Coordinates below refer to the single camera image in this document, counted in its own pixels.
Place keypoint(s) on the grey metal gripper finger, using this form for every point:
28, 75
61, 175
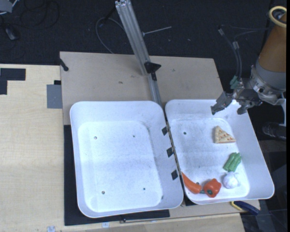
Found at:
244, 109
221, 104

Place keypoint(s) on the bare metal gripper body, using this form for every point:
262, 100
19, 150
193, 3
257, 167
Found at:
246, 93

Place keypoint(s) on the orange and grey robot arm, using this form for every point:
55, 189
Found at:
273, 47

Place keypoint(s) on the toy pizza slice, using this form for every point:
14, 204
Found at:
222, 135

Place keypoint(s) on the white plastic tray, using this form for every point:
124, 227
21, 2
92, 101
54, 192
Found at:
200, 151
120, 163

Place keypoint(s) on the green toy asparagus bunch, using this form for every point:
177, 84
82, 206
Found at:
232, 162

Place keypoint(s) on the white toy garlic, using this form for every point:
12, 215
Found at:
230, 180

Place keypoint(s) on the orange toy bell pepper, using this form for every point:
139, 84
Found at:
212, 188

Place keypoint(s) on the orange toy chili pepper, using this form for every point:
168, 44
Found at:
191, 184

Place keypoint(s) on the brown cardboard board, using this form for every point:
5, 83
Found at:
106, 81

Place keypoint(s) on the black cylinder on white bracket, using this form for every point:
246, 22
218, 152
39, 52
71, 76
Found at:
274, 130

